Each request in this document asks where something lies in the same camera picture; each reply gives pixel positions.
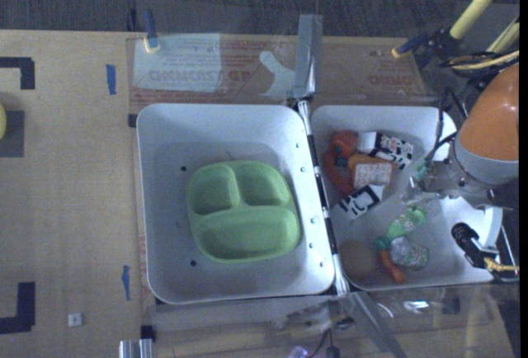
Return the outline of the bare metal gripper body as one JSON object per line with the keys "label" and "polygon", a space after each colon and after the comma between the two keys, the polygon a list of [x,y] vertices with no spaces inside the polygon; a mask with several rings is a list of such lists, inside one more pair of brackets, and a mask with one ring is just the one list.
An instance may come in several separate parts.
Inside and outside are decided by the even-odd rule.
{"label": "bare metal gripper body", "polygon": [[470,176],[454,159],[432,161],[419,181],[424,193],[462,198],[470,205],[492,205],[492,188]]}

